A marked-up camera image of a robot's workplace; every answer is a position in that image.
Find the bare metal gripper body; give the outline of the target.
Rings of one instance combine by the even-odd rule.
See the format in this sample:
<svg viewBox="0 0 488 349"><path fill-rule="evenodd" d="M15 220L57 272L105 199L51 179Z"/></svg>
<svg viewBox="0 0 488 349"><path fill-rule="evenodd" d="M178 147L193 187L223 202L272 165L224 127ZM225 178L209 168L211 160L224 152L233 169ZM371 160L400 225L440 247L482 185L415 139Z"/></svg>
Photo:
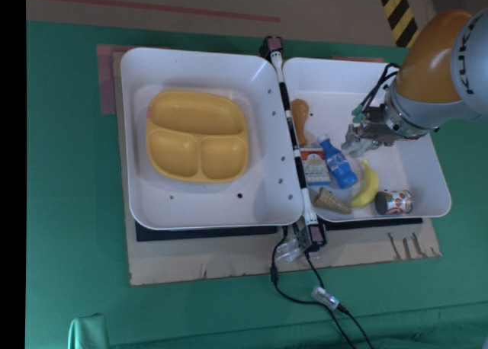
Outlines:
<svg viewBox="0 0 488 349"><path fill-rule="evenodd" d="M355 140L366 140L376 146L392 146L400 140L417 140L430 129L410 123L393 105L368 107L355 127Z"/></svg>

